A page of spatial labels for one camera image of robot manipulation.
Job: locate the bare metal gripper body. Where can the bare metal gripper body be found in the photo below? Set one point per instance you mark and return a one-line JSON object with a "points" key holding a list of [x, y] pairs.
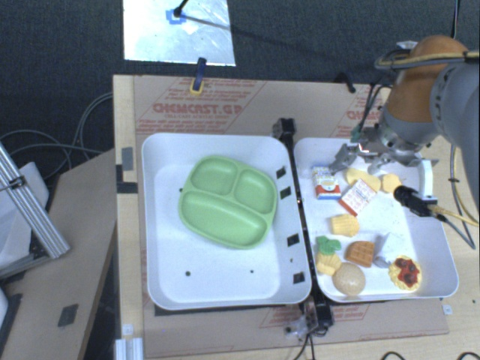
{"points": [[390, 148]]}

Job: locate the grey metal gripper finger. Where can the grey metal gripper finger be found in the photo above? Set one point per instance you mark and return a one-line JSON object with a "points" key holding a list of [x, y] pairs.
{"points": [[344, 158], [378, 165]]}

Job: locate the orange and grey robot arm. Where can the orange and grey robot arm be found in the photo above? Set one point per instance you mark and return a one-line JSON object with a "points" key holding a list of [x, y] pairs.
{"points": [[420, 88]]}

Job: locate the small yellow toy biscuit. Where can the small yellow toy biscuit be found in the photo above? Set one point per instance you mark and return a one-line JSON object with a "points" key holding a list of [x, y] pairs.
{"points": [[390, 183]]}

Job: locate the red and white fries carton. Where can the red and white fries carton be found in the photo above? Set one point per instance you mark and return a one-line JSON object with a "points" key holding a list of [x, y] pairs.
{"points": [[325, 184]]}

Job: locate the red and white printed carton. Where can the red and white printed carton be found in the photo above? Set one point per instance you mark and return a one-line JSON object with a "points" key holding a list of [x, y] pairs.
{"points": [[358, 197]]}

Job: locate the white plastic tray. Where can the white plastic tray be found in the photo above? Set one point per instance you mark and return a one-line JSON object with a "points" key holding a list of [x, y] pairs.
{"points": [[210, 276], [390, 219]]}

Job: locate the thin black rod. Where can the thin black rod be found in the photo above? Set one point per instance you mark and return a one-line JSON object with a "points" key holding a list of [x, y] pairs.
{"points": [[300, 201]]}

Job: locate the brown cardboard board red print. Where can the brown cardboard board red print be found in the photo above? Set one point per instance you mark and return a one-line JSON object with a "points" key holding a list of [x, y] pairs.
{"points": [[300, 107]]}

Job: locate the yellow toy corn piece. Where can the yellow toy corn piece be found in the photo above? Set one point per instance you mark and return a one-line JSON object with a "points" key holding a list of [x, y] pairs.
{"points": [[345, 225]]}

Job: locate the grey plastic piece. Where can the grey plastic piece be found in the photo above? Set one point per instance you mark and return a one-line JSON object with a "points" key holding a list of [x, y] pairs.
{"points": [[382, 246]]}

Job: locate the brown toy waffle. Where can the brown toy waffle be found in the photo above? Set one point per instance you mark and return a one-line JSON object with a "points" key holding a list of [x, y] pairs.
{"points": [[360, 253]]}

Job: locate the toy spaghetti with red meatballs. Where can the toy spaghetti with red meatballs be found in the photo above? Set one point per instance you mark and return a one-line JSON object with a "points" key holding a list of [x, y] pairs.
{"points": [[405, 273]]}

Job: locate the round beige toy bun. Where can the round beige toy bun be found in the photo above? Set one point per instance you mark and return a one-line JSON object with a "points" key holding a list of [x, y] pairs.
{"points": [[348, 279]]}

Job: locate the green divided plate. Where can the green divided plate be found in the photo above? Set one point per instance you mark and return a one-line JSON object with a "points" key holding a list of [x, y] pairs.
{"points": [[225, 208]]}

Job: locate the black cylinder on white bracket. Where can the black cylinder on white bracket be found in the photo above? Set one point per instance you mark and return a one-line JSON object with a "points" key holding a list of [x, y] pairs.
{"points": [[410, 198]]}

